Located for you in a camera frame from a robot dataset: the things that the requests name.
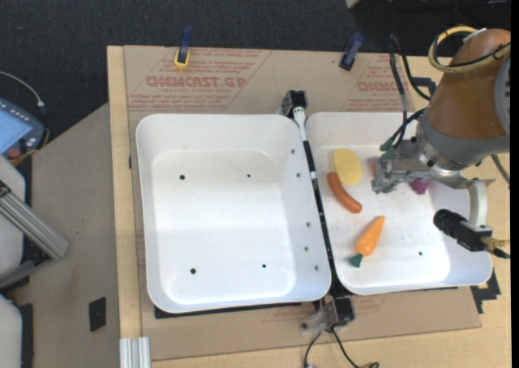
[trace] yellow potato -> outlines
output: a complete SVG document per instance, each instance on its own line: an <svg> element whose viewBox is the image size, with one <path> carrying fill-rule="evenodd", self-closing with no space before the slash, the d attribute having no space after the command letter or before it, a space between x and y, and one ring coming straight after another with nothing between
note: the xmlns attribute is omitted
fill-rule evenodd
<svg viewBox="0 0 519 368"><path fill-rule="evenodd" d="M336 149L332 157L333 167L342 185L357 185L362 178L362 166L355 152L349 149Z"/></svg>

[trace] orange sausage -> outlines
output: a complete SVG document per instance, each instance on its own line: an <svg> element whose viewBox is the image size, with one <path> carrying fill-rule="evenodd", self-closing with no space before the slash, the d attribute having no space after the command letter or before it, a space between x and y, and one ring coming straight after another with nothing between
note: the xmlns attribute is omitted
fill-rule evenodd
<svg viewBox="0 0 519 368"><path fill-rule="evenodd" d="M362 205L359 201L354 199L350 194L346 192L344 187L341 184L341 179L339 179L339 175L337 172L330 172L326 176L328 184L330 185L330 189L332 193L335 195L335 198L345 206L345 208L354 213L358 213L362 211Z"/></svg>

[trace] blue and yellow clamp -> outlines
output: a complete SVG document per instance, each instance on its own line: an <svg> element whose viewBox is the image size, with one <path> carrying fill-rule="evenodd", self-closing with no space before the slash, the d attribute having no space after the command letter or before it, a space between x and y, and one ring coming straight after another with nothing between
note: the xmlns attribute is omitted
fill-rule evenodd
<svg viewBox="0 0 519 368"><path fill-rule="evenodd" d="M182 32L182 39L180 40L180 48L175 53L175 66L178 68L186 68L187 64L189 64L189 42L191 40L191 31L192 27L186 25L184 27L184 31Z"/></svg>
<svg viewBox="0 0 519 368"><path fill-rule="evenodd" d="M362 44L364 44L364 35L360 32L356 32L350 40L348 44L348 49L345 54L341 58L341 62L339 62L339 67L344 68L347 71L351 70L351 67L354 66L355 62L355 54L360 50Z"/></svg>

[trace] white tray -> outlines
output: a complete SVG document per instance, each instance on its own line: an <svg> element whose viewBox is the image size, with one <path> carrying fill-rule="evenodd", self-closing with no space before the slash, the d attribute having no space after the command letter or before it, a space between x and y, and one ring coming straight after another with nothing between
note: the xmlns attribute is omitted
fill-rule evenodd
<svg viewBox="0 0 519 368"><path fill-rule="evenodd" d="M400 113L316 113L307 121L324 215L341 283L357 294L398 290L478 285L491 275L487 252L472 253L441 233L433 224L435 213L446 208L468 217L469 194L432 182L425 195L416 195L409 184L394 192L371 190L372 165L379 146L401 125ZM407 139L416 130L411 123ZM326 175L332 170L331 151L348 148L362 162L362 181L346 188L363 205L359 214L347 211L334 198ZM348 258L362 231L377 216L386 215L379 245L364 258L360 268Z"/></svg>
<svg viewBox="0 0 519 368"><path fill-rule="evenodd" d="M136 130L148 292L170 313L309 302L331 283L298 128L153 114Z"/></svg>

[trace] gray floor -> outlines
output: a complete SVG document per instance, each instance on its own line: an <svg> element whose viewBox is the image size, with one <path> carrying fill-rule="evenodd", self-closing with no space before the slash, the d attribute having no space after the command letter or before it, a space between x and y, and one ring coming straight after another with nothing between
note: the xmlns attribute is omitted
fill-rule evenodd
<svg viewBox="0 0 519 368"><path fill-rule="evenodd" d="M0 0L0 70L41 94L56 137L107 101L107 45L177 44L190 24L193 46L339 51L360 31L362 50L387 52L395 32L404 51L424 55L452 24L510 29L510 6L455 10L486 1L362 0L349 10L345 0ZM402 12L409 6L429 11ZM0 96L36 108L3 77Z"/></svg>

